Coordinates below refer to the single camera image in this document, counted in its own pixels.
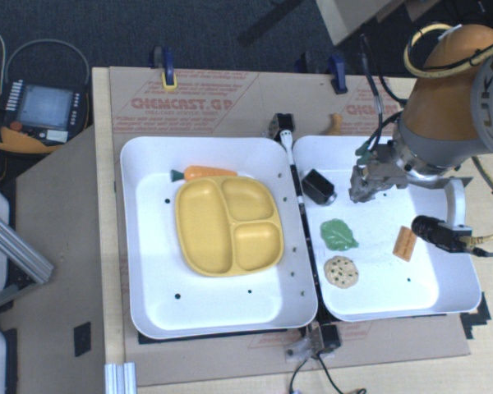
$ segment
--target toy carrot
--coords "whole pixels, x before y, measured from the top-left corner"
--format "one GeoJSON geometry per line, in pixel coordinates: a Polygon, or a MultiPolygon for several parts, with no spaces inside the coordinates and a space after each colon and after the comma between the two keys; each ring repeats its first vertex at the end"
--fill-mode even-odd
{"type": "Polygon", "coordinates": [[[179,180],[195,180],[196,178],[202,178],[203,176],[236,176],[237,172],[229,171],[228,169],[220,169],[218,167],[200,167],[193,165],[184,170],[184,172],[176,171],[172,169],[170,176],[172,181],[179,180]]]}

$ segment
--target device screen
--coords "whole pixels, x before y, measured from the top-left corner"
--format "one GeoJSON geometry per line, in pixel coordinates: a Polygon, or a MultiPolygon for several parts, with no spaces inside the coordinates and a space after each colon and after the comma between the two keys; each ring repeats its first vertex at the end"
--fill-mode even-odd
{"type": "Polygon", "coordinates": [[[26,126],[66,130],[73,92],[27,85],[17,120],[26,126]]]}

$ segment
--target dark floor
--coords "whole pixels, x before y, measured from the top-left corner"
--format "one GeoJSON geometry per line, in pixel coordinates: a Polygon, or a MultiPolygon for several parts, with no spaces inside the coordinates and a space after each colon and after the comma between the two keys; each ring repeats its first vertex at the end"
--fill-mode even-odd
{"type": "MultiPolygon", "coordinates": [[[[383,74],[408,76],[403,48],[432,21],[493,27],[493,0],[443,0],[417,22],[400,7],[337,47],[315,0],[0,0],[8,56],[34,39],[60,39],[78,47],[90,66],[148,66],[150,50],[167,45],[178,68],[288,72],[306,52],[309,71],[323,72],[329,55],[338,53],[349,74],[361,74],[358,40],[364,33],[383,74]]],[[[10,80],[70,84],[82,82],[85,69],[70,49],[45,44],[19,53],[8,73],[10,80]]],[[[2,184],[33,162],[12,159],[2,184]]]]}

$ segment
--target yellow plate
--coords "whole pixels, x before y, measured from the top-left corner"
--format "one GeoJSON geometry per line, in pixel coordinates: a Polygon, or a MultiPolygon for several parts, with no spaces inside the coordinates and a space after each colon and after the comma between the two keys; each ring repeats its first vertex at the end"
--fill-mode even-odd
{"type": "Polygon", "coordinates": [[[176,196],[177,235],[191,268],[206,276],[265,270],[283,255],[283,232],[269,190],[244,176],[185,182],[176,196]]]}

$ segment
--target carrot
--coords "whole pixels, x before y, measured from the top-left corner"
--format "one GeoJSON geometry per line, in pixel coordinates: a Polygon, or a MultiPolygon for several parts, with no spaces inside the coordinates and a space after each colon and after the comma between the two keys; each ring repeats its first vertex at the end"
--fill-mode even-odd
{"type": "Polygon", "coordinates": [[[192,165],[184,170],[184,172],[179,172],[172,170],[170,176],[172,181],[179,180],[195,180],[196,178],[202,178],[203,176],[236,176],[237,172],[229,171],[228,169],[220,169],[218,167],[201,167],[197,165],[192,165]]]}

